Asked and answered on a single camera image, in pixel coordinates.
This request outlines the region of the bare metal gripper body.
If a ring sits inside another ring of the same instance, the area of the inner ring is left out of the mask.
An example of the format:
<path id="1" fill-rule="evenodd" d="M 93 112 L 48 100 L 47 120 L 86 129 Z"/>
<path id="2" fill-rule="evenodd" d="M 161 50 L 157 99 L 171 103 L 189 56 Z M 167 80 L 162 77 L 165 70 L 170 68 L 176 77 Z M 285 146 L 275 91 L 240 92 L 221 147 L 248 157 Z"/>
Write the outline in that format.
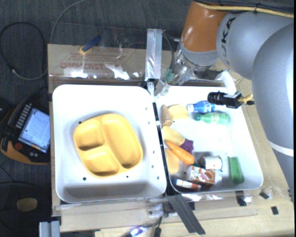
<path id="1" fill-rule="evenodd" d="M 186 60 L 185 57 L 177 58 L 174 65 L 172 66 L 172 85 L 182 85 L 189 80 L 193 74 L 196 66 Z"/>

